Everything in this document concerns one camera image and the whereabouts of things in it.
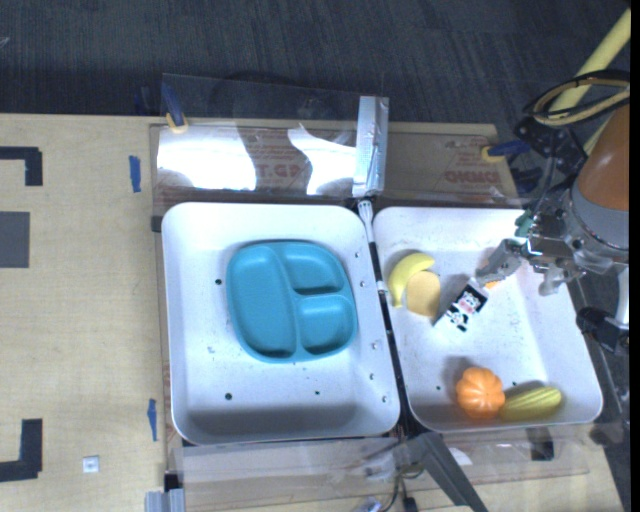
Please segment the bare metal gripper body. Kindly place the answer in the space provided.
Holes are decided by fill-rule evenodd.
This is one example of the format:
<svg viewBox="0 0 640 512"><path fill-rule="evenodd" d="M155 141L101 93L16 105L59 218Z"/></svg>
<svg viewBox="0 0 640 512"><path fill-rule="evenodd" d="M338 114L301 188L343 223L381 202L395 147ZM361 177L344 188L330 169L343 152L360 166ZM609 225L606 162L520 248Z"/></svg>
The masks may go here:
<svg viewBox="0 0 640 512"><path fill-rule="evenodd" d="M605 274L629 264L627 248L597 235L570 207L549 207L533 216L527 253L534 265L572 273Z"/></svg>

